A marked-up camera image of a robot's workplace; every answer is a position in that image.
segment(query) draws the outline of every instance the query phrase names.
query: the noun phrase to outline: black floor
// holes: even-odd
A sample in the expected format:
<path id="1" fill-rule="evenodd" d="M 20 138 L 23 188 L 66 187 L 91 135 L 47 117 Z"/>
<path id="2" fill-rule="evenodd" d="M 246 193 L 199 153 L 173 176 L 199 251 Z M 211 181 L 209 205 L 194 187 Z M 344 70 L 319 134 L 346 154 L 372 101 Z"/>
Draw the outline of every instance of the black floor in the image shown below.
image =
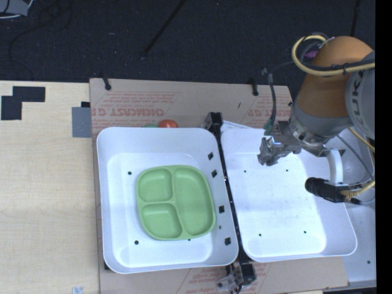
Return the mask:
<path id="1" fill-rule="evenodd" d="M 291 61 L 293 44 L 312 32 L 375 49 L 375 0 L 186 0 L 151 44 L 180 2 L 35 0 L 18 18 L 0 10 L 0 80 L 262 84 L 262 69 Z M 289 64 L 274 83 L 294 97 L 303 77 Z"/>

